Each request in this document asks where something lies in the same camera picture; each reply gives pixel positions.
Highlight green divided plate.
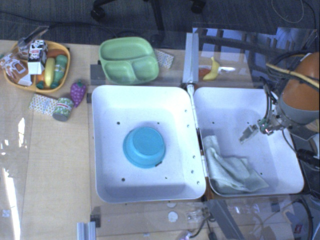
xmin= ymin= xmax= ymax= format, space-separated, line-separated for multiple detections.
xmin=97 ymin=36 xmax=160 ymax=86

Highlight clear plastic bottle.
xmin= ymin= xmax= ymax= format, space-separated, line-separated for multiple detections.
xmin=185 ymin=207 xmax=211 ymax=225

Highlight blue bowl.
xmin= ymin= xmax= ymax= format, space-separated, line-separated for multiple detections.
xmin=122 ymin=126 xmax=167 ymax=170

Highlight green toy bottle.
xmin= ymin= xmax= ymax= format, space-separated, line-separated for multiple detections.
xmin=50 ymin=54 xmax=69 ymax=90

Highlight white round cap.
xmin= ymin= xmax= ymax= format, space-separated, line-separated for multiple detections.
xmin=167 ymin=210 xmax=179 ymax=223

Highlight patterned white packet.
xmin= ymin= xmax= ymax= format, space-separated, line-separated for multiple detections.
xmin=153 ymin=48 xmax=175 ymax=70
xmin=28 ymin=93 xmax=59 ymax=116

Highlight orange divided plate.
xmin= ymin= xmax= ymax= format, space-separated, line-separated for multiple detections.
xmin=2 ymin=39 xmax=72 ymax=94

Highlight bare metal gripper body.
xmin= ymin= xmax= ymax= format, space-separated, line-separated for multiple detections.
xmin=257 ymin=109 xmax=293 ymax=137

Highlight red toy sausage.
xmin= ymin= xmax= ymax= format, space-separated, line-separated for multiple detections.
xmin=198 ymin=67 xmax=212 ymax=79

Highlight pale green cloth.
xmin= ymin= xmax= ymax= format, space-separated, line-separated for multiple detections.
xmin=201 ymin=134 xmax=271 ymax=195

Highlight black and white milk carton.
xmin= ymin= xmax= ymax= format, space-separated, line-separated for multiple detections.
xmin=26 ymin=39 xmax=49 ymax=76

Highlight clear plastic bag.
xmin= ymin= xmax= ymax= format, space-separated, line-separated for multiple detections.
xmin=16 ymin=25 xmax=50 ymax=58

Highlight green and white can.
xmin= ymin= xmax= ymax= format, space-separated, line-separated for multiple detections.
xmin=52 ymin=97 xmax=75 ymax=123

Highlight yellow banana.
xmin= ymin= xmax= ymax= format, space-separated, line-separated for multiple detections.
xmin=202 ymin=56 xmax=221 ymax=82

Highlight brown bread packet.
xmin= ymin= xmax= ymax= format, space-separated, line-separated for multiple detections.
xmin=0 ymin=52 xmax=34 ymax=87

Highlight white plastic tray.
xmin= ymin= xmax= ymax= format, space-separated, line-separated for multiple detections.
xmin=91 ymin=84 xmax=207 ymax=205
xmin=193 ymin=86 xmax=306 ymax=198

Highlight black cylinder on white bracket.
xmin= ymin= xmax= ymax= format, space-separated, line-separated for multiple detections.
xmin=296 ymin=133 xmax=320 ymax=170

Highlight purple grapes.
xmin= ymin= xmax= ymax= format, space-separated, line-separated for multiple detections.
xmin=69 ymin=79 xmax=88 ymax=108

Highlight thin black and white rod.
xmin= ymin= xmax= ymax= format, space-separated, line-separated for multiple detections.
xmin=186 ymin=83 xmax=209 ymax=179

